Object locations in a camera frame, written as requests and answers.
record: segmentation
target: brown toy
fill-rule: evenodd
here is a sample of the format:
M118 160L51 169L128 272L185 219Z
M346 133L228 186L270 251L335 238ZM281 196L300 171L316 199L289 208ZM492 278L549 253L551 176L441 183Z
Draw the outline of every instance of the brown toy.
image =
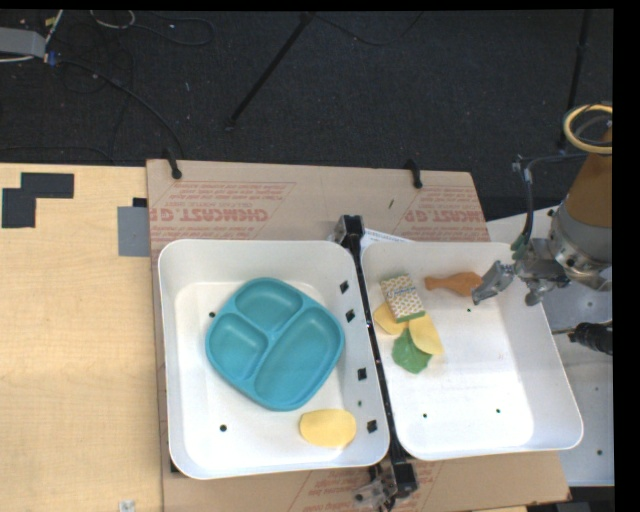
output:
M471 297L471 290L482 284L482 277L475 272L460 272L449 277L425 277L424 285L427 290L448 288L464 297Z

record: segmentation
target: black stand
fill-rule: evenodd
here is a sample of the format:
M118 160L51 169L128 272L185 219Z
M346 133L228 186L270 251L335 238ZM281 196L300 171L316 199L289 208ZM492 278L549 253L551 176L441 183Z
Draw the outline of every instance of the black stand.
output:
M589 31L589 21L591 20L591 9L585 9L582 14L582 27L580 28L580 37L578 39L578 47L576 49L576 64L573 68L573 79L571 80L571 89L569 91L569 102L567 103L568 112L575 106L576 92L578 91L578 81L580 80L580 72L582 71L582 61L587 51L587 33ZM564 153L567 148L567 138L564 131L560 132L560 138L556 143L558 150Z
M287 42L280 49L280 51L275 56L275 58L273 59L271 64L269 64L269 66L264 71L262 76L258 79L258 81L255 83L255 85L252 87L252 89L246 95L246 97L242 100L240 105L238 105L238 108L236 108L234 113L231 114L231 116L229 116L227 118L227 124L225 126L225 130L230 131L230 130L233 130L235 128L236 121L238 120L238 117L240 117L240 114L242 114L244 109L247 108L247 106L249 105L249 103L251 102L253 97L258 93L260 88L269 79L269 77L271 76L271 73L273 73L273 71L276 69L278 64L280 64L280 61L284 58L284 56L287 54L287 52L291 49L291 47L293 46L293 43L295 43L296 39L298 39L300 34L302 34L302 31L307 27L307 25L309 23L311 23L311 20L313 20L313 17L315 16L315 14L316 14L316 11L303 12L302 14L300 14L300 23L298 23L298 26L296 27L296 29L289 36L289 39L287 39Z

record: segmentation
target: yellow ring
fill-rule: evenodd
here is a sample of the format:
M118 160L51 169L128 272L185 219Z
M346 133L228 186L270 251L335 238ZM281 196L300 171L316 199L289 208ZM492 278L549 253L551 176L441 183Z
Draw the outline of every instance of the yellow ring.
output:
M583 151L587 151L588 153L596 153L598 155L611 155L613 153L613 148L602 147L602 146L594 146L592 144L586 144L579 140L571 131L571 123L573 123L574 119L578 117L580 114L590 110L599 110L601 112L606 112L608 114L613 115L613 107L609 105L584 105L582 107L576 107L573 110L570 110L564 117L564 123L562 125L562 129L564 131L567 140L571 142L578 149L582 149Z

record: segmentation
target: white tray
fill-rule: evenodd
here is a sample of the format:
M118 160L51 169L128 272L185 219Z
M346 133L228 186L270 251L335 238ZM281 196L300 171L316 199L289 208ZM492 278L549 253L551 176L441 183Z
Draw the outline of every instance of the white tray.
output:
M345 249L326 241L179 240L163 249L158 271L169 451L180 471L212 479L370 466L385 456L386 413L356 269ZM204 340L213 320L209 313L258 277L281 279L306 293L335 315L345 333L345 347L331 375L294 411L269 411L253 402L223 380L206 357ZM351 310L354 316L348 321ZM356 437L343 449L311 445L299 433L300 416L324 408L346 409L356 418Z
M459 457L576 446L582 420L541 304L524 302L517 278L475 306L471 297L429 291L427 276L511 263L509 245L482 242L378 242L362 254L371 311L380 281L409 273L445 353L411 374L391 357L394 336L376 327L398 439L414 457Z

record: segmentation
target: blue plate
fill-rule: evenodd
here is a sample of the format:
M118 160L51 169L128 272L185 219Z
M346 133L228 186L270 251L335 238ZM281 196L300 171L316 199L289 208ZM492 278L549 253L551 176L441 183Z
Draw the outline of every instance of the blue plate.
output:
M245 283L216 314L205 341L211 365L274 411L307 403L335 367L344 332L324 306L269 277Z

